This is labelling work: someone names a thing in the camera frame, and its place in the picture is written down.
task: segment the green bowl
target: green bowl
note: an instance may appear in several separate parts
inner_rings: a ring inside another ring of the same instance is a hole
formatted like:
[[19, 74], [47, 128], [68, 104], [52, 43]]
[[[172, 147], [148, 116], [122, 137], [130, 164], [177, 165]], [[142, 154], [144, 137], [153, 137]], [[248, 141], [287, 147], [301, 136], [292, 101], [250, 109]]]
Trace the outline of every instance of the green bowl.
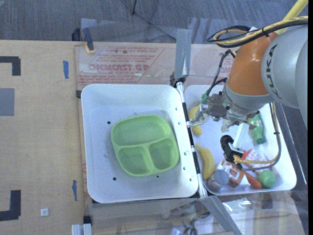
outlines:
[[112, 127], [111, 140], [120, 166], [135, 177], [169, 170], [179, 162], [175, 135], [159, 115], [139, 115], [118, 121]]

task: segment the green ball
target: green ball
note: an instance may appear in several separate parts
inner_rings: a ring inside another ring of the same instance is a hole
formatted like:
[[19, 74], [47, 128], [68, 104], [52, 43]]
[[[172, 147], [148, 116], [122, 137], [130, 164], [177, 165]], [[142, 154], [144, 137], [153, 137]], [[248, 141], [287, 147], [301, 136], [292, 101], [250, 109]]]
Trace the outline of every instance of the green ball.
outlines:
[[264, 188], [272, 188], [276, 182], [275, 174], [270, 170], [262, 171], [258, 176], [258, 180]]

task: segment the banana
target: banana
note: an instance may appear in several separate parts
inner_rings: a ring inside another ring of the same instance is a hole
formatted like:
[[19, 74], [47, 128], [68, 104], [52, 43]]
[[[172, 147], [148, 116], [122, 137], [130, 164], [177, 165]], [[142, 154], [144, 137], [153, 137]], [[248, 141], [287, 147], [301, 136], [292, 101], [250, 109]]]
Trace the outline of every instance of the banana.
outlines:
[[215, 171], [214, 157], [209, 149], [196, 144], [195, 147], [200, 151], [203, 161], [202, 177], [207, 180]]
[[[193, 119], [196, 116], [196, 112], [197, 112], [198, 108], [199, 108], [199, 105], [191, 108], [191, 110], [189, 111], [189, 118], [190, 119]], [[200, 125], [197, 125], [191, 129], [197, 135], [202, 134], [202, 128]]]

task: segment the yellow tube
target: yellow tube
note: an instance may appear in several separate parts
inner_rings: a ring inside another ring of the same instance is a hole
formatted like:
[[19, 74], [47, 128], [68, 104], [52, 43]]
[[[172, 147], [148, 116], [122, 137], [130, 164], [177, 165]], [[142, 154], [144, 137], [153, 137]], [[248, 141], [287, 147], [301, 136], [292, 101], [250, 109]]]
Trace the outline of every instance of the yellow tube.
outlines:
[[[304, 7], [307, 6], [308, 2], [309, 0], [298, 0], [291, 8], [291, 10], [288, 12], [288, 14], [284, 17], [283, 20], [297, 17], [304, 9]], [[283, 32], [285, 32], [286, 29], [287, 28], [279, 29], [278, 31], [276, 31], [276, 33], [280, 35]]]

